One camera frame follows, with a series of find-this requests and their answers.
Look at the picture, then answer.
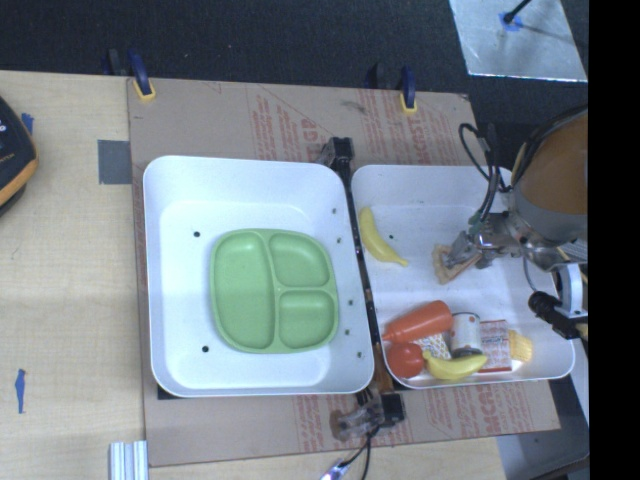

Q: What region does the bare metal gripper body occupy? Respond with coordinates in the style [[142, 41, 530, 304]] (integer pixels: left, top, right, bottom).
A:
[[474, 211, 571, 272]]

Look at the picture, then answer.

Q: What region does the yellow banana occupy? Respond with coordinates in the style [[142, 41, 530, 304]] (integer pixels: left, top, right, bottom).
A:
[[357, 206, 410, 269], [421, 349, 489, 382]]

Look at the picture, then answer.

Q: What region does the yellow corn cob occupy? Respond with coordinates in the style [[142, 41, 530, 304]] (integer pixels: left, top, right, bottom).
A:
[[506, 328, 535, 365]]

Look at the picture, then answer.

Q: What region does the brown cardboard board red print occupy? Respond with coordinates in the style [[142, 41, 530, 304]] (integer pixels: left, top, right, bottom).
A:
[[125, 76, 562, 468]]

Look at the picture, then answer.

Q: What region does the red tomato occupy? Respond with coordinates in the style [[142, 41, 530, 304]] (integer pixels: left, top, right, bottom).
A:
[[386, 341, 426, 381]]

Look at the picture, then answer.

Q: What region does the black block with thin wires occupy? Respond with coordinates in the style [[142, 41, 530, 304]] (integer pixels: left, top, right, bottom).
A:
[[315, 136, 357, 170], [329, 388, 406, 441]]

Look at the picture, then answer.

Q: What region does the black cylinder on white bracket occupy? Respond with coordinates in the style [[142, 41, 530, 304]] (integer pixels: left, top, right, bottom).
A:
[[528, 262, 590, 342]]

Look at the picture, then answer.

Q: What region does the white packet with orange pattern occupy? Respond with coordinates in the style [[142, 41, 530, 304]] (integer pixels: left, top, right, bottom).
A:
[[411, 331, 454, 362]]

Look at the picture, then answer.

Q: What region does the orange bottle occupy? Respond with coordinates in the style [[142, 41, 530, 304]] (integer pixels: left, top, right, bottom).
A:
[[380, 299, 454, 345]]

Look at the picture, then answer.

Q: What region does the white plastic tray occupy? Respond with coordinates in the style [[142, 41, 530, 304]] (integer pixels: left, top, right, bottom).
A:
[[349, 163, 577, 391], [142, 154, 376, 399]]

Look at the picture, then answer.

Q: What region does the white can with orange dots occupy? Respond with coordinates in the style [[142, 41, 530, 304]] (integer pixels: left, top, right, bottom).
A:
[[449, 311, 485, 360]]

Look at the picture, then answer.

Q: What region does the tan pizza slice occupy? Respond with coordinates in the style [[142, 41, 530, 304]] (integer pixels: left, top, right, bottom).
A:
[[430, 243, 484, 286]]

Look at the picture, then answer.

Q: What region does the green divided plate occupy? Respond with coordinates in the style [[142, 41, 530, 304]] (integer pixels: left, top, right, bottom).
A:
[[208, 227, 341, 355]]

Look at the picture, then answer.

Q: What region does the white and orange carton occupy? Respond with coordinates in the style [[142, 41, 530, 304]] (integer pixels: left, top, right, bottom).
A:
[[474, 318, 515, 374]]

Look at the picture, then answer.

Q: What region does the thin black and white rod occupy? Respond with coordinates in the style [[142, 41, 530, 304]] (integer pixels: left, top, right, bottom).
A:
[[337, 160, 389, 394]]

